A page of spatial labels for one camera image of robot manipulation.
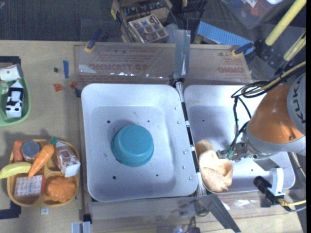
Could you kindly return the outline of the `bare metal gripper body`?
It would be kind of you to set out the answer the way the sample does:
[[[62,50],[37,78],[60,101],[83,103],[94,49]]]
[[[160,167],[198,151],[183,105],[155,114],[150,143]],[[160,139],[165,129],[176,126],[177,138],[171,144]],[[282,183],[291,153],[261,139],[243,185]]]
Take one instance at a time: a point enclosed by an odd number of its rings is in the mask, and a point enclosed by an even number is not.
[[[229,159],[232,161],[240,161],[243,158],[252,158],[253,153],[248,149],[248,145],[244,142],[238,142],[233,145],[229,154]]]

